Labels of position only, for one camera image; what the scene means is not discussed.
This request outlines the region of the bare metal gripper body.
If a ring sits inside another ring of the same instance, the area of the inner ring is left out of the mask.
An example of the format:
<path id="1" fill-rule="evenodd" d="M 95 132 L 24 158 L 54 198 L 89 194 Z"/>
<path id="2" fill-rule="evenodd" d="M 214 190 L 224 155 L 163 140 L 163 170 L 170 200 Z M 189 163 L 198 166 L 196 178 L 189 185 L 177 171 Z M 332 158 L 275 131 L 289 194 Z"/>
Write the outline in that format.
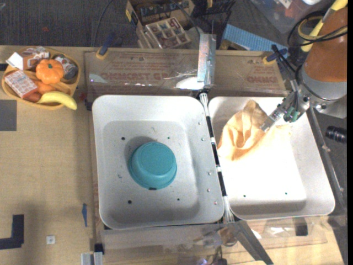
<path id="1" fill-rule="evenodd" d="M 269 115 L 269 119 L 276 123 L 283 119 L 287 123 L 296 122 L 309 108 L 310 97 L 301 94 L 289 94 L 277 105 Z"/>

